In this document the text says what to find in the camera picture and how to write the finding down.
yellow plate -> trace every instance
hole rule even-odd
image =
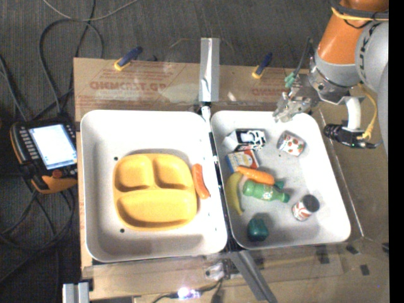
[[[113,173],[118,217],[135,230],[168,230],[190,222],[197,198],[188,165],[168,154],[137,154],[117,162]]]

white tray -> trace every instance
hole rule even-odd
[[[192,112],[94,110],[81,121],[85,228],[88,252],[98,261],[194,256],[221,251],[227,242],[222,202],[208,129]],[[135,231],[119,220],[112,194],[116,157],[170,153],[203,166],[211,197],[198,200],[198,212],[173,230]]]
[[[231,172],[225,161],[232,152],[223,143],[235,129],[264,129],[267,144],[256,152],[261,168],[285,182],[290,195],[288,203],[265,202],[242,197],[245,212],[240,216],[231,208],[229,218],[233,236],[246,249],[300,246],[343,242],[351,227],[340,190],[331,168],[321,132],[316,121],[307,114],[298,114],[289,122],[275,122],[272,112],[219,111],[211,118],[211,126],[218,152],[223,183]],[[276,142],[284,131],[306,141],[305,150],[295,157],[277,150]],[[300,222],[292,215],[292,206],[306,194],[320,202],[320,210]],[[252,217],[262,218],[269,231],[263,242],[247,238],[247,225]]]

carrot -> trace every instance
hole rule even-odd
[[[202,165],[198,163],[194,164],[192,166],[191,172],[196,194],[199,196],[200,199],[209,198],[209,190],[206,188],[205,183],[203,182]]]
[[[251,168],[245,167],[245,166],[238,166],[236,171],[240,172],[241,174],[248,177],[249,179],[252,179],[254,182],[269,184],[269,185],[275,184],[275,178],[269,173],[262,172],[262,171],[256,170],[256,169],[251,169]]]

white cable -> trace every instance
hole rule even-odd
[[[110,12],[107,15],[101,16],[101,17],[96,17],[96,18],[89,18],[89,19],[74,19],[73,17],[70,17],[68,15],[65,15],[64,13],[60,12],[59,10],[57,10],[55,7],[53,7],[53,5],[50,4],[50,2],[48,2],[48,0],[43,0],[43,2],[48,5],[48,7],[50,7],[50,9],[52,9],[53,11],[55,11],[56,13],[58,13],[59,15],[67,18],[67,19],[72,19],[72,20],[78,20],[78,21],[95,21],[95,20],[101,20],[101,19],[105,19],[106,17],[112,16],[114,14],[116,14],[118,11],[130,6],[131,4],[134,4],[135,2],[137,2],[139,0],[132,0],[131,2],[124,4],[123,6],[119,7],[118,9]]]

can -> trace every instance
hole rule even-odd
[[[320,202],[311,195],[305,195],[292,207],[293,216],[299,221],[307,220],[314,212],[320,209]]]
[[[276,147],[293,156],[299,156],[303,152],[305,145],[306,143],[302,138],[289,131],[284,131],[280,135]]]

